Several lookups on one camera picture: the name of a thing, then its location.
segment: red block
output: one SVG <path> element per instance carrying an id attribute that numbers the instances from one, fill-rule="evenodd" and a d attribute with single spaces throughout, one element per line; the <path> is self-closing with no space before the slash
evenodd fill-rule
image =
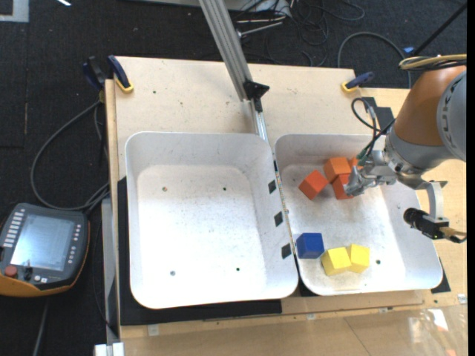
<path id="1" fill-rule="evenodd" d="M 300 188 L 307 198 L 313 200 L 328 183 L 328 180 L 318 170 L 314 170 L 305 177 L 298 188 Z"/>
<path id="2" fill-rule="evenodd" d="M 353 157 L 352 159 L 348 161 L 348 163 L 350 164 L 350 168 L 353 169 L 353 166 L 356 166 L 358 169 L 362 169 L 363 166 L 358 166 L 358 162 L 359 162 L 359 159 L 357 159 L 356 157 Z"/>
<path id="3" fill-rule="evenodd" d="M 337 176 L 351 173 L 351 167 L 346 157 L 333 157 L 325 162 L 324 172 L 332 183 Z"/>
<path id="4" fill-rule="evenodd" d="M 342 199 L 349 199 L 353 198 L 353 195 L 347 195 L 347 193 L 344 192 L 344 187 L 343 185 L 346 185 L 348 183 L 348 178 L 350 177 L 349 174 L 342 174 L 336 177 L 336 179 L 332 183 L 333 190 L 335 192 L 336 199 L 342 200 Z"/>

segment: blue block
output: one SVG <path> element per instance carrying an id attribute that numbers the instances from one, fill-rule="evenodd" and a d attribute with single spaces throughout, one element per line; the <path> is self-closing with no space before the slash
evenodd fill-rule
<path id="1" fill-rule="evenodd" d="M 319 258 L 324 252 L 324 241 L 321 234 L 304 233 L 297 239 L 298 258 Z"/>

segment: yellow clamp pad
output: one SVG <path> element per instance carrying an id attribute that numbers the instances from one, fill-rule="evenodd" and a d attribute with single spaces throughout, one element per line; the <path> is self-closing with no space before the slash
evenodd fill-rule
<path id="1" fill-rule="evenodd" d="M 124 87 L 124 85 L 120 82 L 120 80 L 118 80 L 118 78 L 116 78 L 116 83 L 119 86 L 119 88 L 122 90 L 123 93 L 131 93 L 134 90 L 134 85 L 130 81 L 129 81 L 129 83 L 131 85 L 127 88 Z"/>
<path id="2" fill-rule="evenodd" d="M 104 89 L 102 89 L 101 91 L 99 91 L 99 101 L 101 103 L 105 103 L 105 92 L 104 92 Z"/>
<path id="3" fill-rule="evenodd" d="M 346 92 L 346 93 L 353 92 L 353 91 L 355 91 L 355 90 L 358 88 L 358 86 L 351 87 L 351 88 L 347 88 L 346 84 L 347 84 L 347 82 L 341 83 L 341 88 L 342 88 L 343 91 Z"/>

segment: black carpet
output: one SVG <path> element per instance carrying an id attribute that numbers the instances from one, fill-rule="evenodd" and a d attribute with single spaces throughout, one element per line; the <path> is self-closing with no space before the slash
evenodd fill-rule
<path id="1" fill-rule="evenodd" d="M 109 54 L 220 58 L 200 8 L 67 1 L 70 7 L 56 0 L 30 0 L 29 23 L 0 22 L 2 216 L 16 202 L 38 203 L 29 180 L 37 151 L 51 134 L 95 101 L 96 91 L 82 74 L 82 63 L 89 56 L 97 57 L 103 67 Z M 292 11 L 295 21 L 286 20 L 280 27 L 249 36 L 243 49 L 249 62 L 348 67 L 357 74 L 373 71 L 376 77 L 370 87 L 406 88 L 407 75 L 397 67 L 399 51 L 418 47 L 466 1 L 300 0 Z M 0 14 L 10 9 L 9 4 L 1 0 Z M 244 31 L 258 25 L 239 28 Z M 338 63 L 343 41 L 360 32 L 383 36 L 397 49 L 374 34 L 358 35 L 345 44 Z M 467 11 L 421 55 L 455 53 L 467 53 Z M 99 149 L 89 115 L 64 132 L 39 160 L 39 193 L 56 205 L 83 204 L 108 178 Z M 79 282 L 50 298 L 41 355 L 92 355 L 94 345 L 105 342 L 99 221 L 97 209 L 91 215 L 97 244 Z M 0 297 L 1 356 L 31 354 L 44 304 L 44 298 Z"/>

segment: black mount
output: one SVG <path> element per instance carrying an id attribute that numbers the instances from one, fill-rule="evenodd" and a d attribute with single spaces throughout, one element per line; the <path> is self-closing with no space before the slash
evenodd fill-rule
<path id="1" fill-rule="evenodd" d="M 428 213 L 423 210 L 408 208 L 406 212 L 404 212 L 404 221 L 432 240 L 445 238 L 445 234 L 440 228 L 448 227 L 448 222 L 431 222 L 427 219 L 427 215 Z"/>
<path id="2" fill-rule="evenodd" d="M 245 81 L 243 86 L 246 91 L 247 99 L 254 102 L 255 110 L 262 112 L 261 97 L 269 90 L 269 86 L 250 80 Z"/>

